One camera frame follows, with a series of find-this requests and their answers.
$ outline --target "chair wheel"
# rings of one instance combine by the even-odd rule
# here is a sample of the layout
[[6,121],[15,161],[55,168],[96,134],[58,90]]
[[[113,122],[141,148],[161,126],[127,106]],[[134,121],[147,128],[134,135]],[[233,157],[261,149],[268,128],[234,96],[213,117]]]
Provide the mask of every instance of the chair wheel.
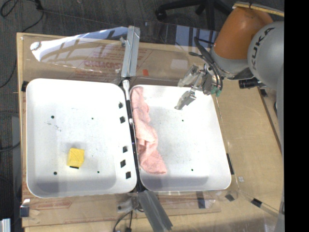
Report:
[[155,15],[159,21],[163,21],[168,16],[165,10],[156,10]]

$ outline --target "yellow sponge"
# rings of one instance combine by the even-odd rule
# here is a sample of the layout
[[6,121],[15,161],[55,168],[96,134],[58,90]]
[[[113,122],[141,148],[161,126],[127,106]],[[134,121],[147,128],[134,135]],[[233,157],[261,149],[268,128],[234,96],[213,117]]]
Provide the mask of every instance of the yellow sponge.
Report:
[[71,148],[68,153],[67,165],[70,167],[79,168],[84,162],[84,150]]

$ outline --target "pink towel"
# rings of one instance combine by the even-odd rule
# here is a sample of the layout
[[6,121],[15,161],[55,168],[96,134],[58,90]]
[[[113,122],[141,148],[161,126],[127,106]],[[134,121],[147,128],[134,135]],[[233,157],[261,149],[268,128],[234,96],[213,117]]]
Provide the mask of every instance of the pink towel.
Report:
[[142,87],[132,90],[131,103],[140,166],[150,174],[165,174],[166,165],[157,150],[158,135],[149,125],[149,106],[144,100]]

